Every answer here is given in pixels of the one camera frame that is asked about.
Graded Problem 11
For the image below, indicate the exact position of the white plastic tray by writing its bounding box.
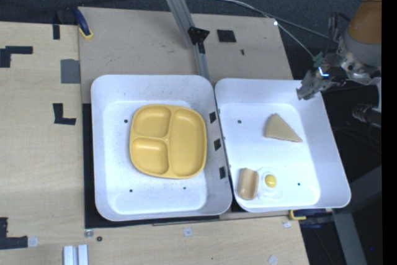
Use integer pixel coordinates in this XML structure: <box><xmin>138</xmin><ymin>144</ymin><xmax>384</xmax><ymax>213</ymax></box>
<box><xmin>214</xmin><ymin>77</ymin><xmax>352</xmax><ymax>214</ymax></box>
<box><xmin>90</xmin><ymin>74</ymin><xmax>234</xmax><ymax>222</ymax></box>

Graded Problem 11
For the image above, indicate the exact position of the yellow divided plate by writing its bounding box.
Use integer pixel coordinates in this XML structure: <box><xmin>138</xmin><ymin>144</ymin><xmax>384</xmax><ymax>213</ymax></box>
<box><xmin>128</xmin><ymin>104</ymin><xmax>208</xmax><ymax>180</ymax></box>

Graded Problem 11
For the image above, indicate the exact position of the pale wood board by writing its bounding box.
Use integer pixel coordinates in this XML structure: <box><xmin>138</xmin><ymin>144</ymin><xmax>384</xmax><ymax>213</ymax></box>
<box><xmin>77</xmin><ymin>6</ymin><xmax>299</xmax><ymax>222</ymax></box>

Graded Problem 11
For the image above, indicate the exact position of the black cylinder on white bracket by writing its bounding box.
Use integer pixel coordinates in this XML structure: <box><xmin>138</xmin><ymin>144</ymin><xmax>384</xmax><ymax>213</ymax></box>
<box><xmin>351</xmin><ymin>77</ymin><xmax>383</xmax><ymax>128</ymax></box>

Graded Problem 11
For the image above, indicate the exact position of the beige triangular bread slice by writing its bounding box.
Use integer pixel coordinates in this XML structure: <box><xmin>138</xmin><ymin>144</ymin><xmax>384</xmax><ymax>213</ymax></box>
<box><xmin>264</xmin><ymin>112</ymin><xmax>304</xmax><ymax>143</ymax></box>

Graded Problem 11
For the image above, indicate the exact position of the tan hot dog bun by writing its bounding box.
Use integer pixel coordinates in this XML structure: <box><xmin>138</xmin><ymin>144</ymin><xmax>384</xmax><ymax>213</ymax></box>
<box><xmin>237</xmin><ymin>167</ymin><xmax>260</xmax><ymax>201</ymax></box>

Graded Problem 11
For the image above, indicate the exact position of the white fried egg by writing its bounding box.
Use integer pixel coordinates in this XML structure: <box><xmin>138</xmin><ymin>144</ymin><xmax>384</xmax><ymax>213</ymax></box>
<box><xmin>257</xmin><ymin>166</ymin><xmax>284</xmax><ymax>201</ymax></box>

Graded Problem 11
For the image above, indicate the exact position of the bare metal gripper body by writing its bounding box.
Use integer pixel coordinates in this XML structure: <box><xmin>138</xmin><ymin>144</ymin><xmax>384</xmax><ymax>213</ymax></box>
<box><xmin>316</xmin><ymin>53</ymin><xmax>381</xmax><ymax>88</ymax></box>

